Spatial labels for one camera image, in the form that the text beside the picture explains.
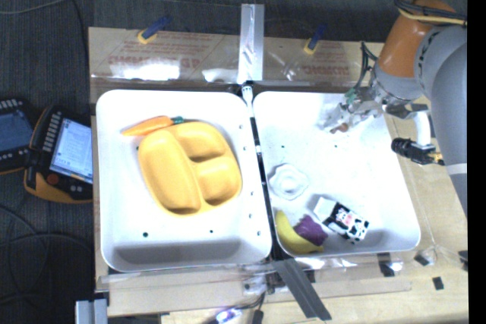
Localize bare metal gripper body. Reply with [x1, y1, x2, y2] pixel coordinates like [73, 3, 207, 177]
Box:
[347, 85, 389, 120]

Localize white plastic tray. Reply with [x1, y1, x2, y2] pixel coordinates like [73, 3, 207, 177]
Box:
[95, 88, 273, 274]
[251, 90, 422, 261]

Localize clear plastic cup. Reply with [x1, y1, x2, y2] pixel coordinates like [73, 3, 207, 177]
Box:
[268, 162, 311, 201]

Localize cow print carton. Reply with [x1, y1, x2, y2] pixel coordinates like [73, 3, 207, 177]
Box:
[312, 196, 371, 245]

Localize brown cardboard board, red print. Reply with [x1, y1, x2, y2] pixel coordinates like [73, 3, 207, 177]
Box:
[87, 26, 469, 317]

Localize purple grapes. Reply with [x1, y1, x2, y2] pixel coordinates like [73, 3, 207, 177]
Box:
[293, 215, 329, 246]

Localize yellow banana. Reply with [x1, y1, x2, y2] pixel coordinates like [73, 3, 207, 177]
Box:
[274, 209, 325, 255]

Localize yellow divided plate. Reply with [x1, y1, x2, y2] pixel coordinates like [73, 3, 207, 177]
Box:
[137, 121, 244, 216]

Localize orange carrot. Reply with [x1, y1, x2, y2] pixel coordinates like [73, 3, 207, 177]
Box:
[121, 115, 186, 137]

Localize black cylinder on white bracket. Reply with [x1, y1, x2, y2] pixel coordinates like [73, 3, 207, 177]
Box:
[390, 111, 446, 167]

